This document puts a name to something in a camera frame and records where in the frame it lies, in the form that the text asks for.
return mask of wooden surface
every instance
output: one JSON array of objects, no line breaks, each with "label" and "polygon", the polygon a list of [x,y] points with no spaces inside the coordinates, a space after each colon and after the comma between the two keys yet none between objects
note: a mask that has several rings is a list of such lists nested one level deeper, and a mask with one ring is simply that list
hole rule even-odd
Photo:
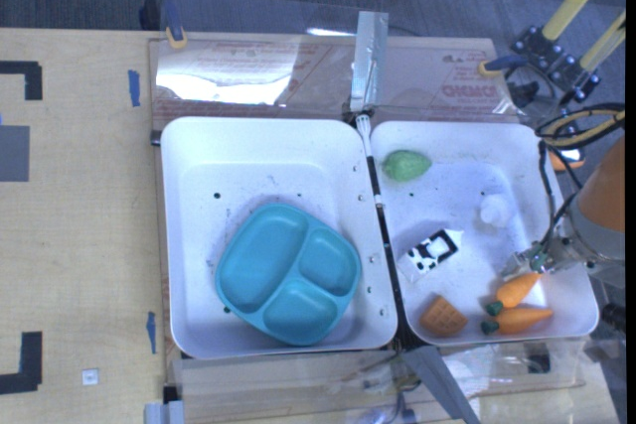
[{"label": "wooden surface", "polygon": [[[0,30],[0,60],[38,61],[44,69],[43,101],[24,100],[20,76],[0,75],[3,124],[31,126],[29,182],[0,183],[0,373],[17,371],[21,333],[44,336],[43,383],[37,392],[0,395],[2,423],[139,423],[143,405],[161,399],[148,90],[148,43],[156,36]],[[131,104],[129,70],[140,74],[139,107]],[[156,354],[148,312],[156,314]],[[99,369],[98,385],[82,385],[87,368]],[[585,384],[577,388],[480,398],[482,421],[617,422],[600,367],[583,358],[581,368]],[[356,422],[360,415],[289,421]],[[449,422],[438,405],[417,415]]]}]

